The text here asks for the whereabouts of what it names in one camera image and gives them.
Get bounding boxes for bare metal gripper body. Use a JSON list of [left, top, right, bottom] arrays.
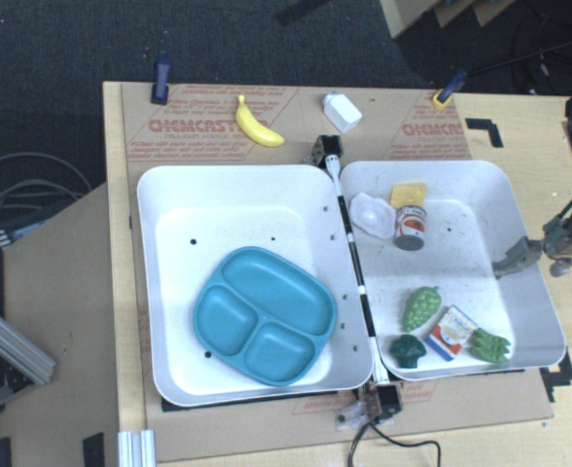
[[541, 217, 572, 278]]

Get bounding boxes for white plastic tray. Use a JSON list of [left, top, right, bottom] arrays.
[[338, 159, 568, 382], [136, 163, 375, 408]]

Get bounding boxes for green bean pods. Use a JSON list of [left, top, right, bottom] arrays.
[[469, 327, 513, 365]]

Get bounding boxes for white blue and orange carton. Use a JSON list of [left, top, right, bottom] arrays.
[[424, 305, 480, 362]]

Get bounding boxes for green grapes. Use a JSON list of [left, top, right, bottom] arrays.
[[402, 285, 443, 334]]

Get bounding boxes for small red and white can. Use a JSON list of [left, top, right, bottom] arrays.
[[392, 204, 428, 252]]

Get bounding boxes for yellow cheese slice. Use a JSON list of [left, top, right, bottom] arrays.
[[389, 182, 427, 210]]

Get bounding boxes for dark green broccoli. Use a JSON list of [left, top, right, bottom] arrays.
[[388, 334, 428, 370]]

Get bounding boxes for thin black and white rod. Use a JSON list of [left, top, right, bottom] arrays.
[[325, 155, 390, 385]]

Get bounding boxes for white plastic bottle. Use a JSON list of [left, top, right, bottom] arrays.
[[322, 91, 364, 134]]

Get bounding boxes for blue divided plate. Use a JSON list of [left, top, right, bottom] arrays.
[[192, 245, 339, 388]]

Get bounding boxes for yellow banana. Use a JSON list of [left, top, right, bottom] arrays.
[[234, 94, 286, 148]]

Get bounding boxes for brown cardboard board red print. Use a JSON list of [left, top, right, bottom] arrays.
[[120, 83, 555, 464]]

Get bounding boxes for black block with thin wires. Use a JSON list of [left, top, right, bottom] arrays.
[[309, 134, 344, 167], [337, 381, 405, 430]]

